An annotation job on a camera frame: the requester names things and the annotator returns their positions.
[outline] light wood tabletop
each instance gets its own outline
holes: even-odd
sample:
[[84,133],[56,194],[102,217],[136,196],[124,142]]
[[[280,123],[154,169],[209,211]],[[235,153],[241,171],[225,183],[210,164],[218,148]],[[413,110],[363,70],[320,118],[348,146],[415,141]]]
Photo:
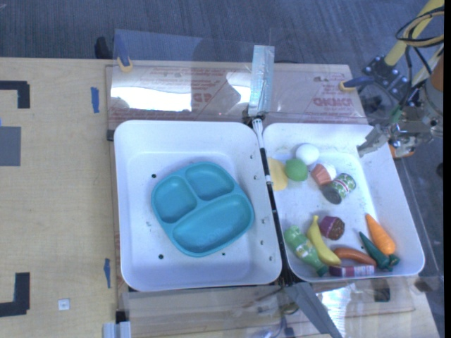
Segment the light wood tabletop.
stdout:
[[[16,273],[30,274],[26,314],[1,316],[0,337],[101,337],[102,325],[116,319],[118,297],[126,289],[123,282],[118,286],[113,142],[106,138],[110,65],[103,60],[0,58],[1,81],[30,85],[29,108],[18,108],[16,90],[0,90],[1,127],[20,127],[21,149],[20,166],[0,164],[0,249],[4,252],[0,260],[0,308],[4,309],[0,311],[14,302]],[[98,112],[93,108],[92,88],[98,90]],[[361,288],[353,287],[353,292]],[[355,297],[349,300],[354,305],[330,307],[329,313],[335,314],[334,323],[346,337],[438,337],[426,296],[412,289],[412,281],[403,283],[398,296],[394,291],[392,295],[394,311],[389,313],[382,303],[375,306]],[[319,293],[327,306],[331,300],[326,296]],[[174,311],[170,301],[148,298],[159,302],[163,321],[170,317]],[[138,312],[156,314],[140,306],[142,302],[129,306],[141,332],[136,328],[133,336],[156,336],[139,324]],[[359,314],[362,305],[369,308]],[[182,314],[180,319],[187,317],[196,322],[196,315]],[[277,324],[279,318],[268,316],[268,325]],[[300,311],[287,321],[299,337],[328,336],[319,334]],[[166,323],[170,332],[171,323]],[[169,334],[260,337],[253,334],[261,333],[264,326],[259,315],[256,327]]]

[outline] gray square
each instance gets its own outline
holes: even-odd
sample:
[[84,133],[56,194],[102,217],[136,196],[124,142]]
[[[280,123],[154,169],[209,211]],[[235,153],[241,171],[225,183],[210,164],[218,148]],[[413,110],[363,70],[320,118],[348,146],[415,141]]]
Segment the gray square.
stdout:
[[0,166],[20,166],[20,127],[0,127]]

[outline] white plastic tray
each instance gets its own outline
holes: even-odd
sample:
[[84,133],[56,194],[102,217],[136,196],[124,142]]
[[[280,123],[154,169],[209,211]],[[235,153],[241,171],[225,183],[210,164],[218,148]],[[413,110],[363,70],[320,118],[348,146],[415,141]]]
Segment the white plastic tray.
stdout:
[[[240,123],[130,120],[115,131],[121,270],[141,292],[268,284],[282,264],[257,137]],[[153,213],[156,183],[190,163],[226,169],[254,207],[250,229],[216,253],[180,252]]]
[[[424,253],[388,145],[363,158],[357,152],[357,145],[364,142],[371,128],[368,125],[276,123],[264,130],[268,157],[284,161],[295,157],[300,144],[314,144],[321,153],[319,160],[332,163],[338,173],[350,174],[357,183],[357,188],[335,205],[323,197],[310,175],[303,182],[289,181],[286,189],[274,192],[280,224],[283,231],[298,225],[301,231],[307,232],[313,215],[319,215],[320,219],[325,215],[338,216],[345,221],[345,233],[337,241],[324,239],[325,243],[332,249],[350,246],[361,250],[358,232],[369,237],[364,216],[370,213],[389,231],[397,244],[396,255],[401,258],[392,272],[378,270],[372,277],[415,275],[424,266]],[[344,279],[329,274],[318,277],[314,269],[287,250],[290,267],[299,278],[310,282]]]

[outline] wooden table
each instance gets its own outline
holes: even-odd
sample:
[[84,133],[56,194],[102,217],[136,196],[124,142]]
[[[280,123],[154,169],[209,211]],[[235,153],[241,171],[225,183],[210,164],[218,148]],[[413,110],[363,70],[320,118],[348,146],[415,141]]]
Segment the wooden table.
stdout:
[[[115,320],[113,143],[106,140],[110,64],[0,58],[0,80],[30,84],[30,108],[18,108],[16,91],[0,90],[1,126],[21,127],[20,166],[0,166],[3,307],[14,299],[15,274],[30,274],[30,307],[26,314],[1,317],[0,337],[101,337],[103,323]],[[91,88],[99,91],[98,113]],[[111,287],[104,272],[106,259]],[[413,309],[344,315],[343,328],[352,336],[365,332],[374,333],[372,337],[437,337],[425,295],[404,291],[411,293]],[[319,337],[305,318],[298,317],[294,324],[297,334]],[[192,336],[240,337],[243,332]]]

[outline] green bottle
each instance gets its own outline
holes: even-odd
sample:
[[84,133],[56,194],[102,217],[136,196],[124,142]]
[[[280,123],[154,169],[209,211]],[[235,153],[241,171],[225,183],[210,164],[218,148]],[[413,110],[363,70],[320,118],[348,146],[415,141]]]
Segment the green bottle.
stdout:
[[301,233],[298,226],[292,225],[283,233],[283,237],[290,249],[303,262],[315,268],[316,273],[322,277],[327,271],[327,266],[318,258],[318,252],[311,241]]

